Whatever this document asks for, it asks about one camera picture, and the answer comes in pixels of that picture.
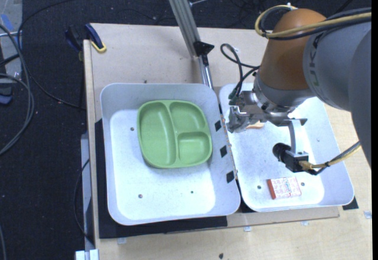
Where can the thin black and white rod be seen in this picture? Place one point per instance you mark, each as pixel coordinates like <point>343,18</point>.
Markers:
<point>207,74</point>

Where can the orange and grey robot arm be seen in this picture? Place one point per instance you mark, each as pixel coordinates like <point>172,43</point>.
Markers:
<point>330,75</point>

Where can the green divided plate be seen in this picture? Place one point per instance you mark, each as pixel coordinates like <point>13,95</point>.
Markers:
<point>159,131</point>

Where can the white plastic tray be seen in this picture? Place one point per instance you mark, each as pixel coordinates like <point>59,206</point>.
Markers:
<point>165,193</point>
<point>260,158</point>

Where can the black cylinder on white bracket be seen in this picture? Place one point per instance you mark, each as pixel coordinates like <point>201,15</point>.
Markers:
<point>291,158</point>

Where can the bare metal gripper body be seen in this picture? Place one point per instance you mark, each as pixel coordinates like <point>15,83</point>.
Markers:
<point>251,111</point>

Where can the pale wood board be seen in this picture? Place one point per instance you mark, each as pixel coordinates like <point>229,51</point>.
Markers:
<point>141,55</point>

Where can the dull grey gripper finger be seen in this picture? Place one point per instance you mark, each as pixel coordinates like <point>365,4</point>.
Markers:
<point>242,126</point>
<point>232,126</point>

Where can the red and white carton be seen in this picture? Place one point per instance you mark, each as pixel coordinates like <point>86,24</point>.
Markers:
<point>285,188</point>

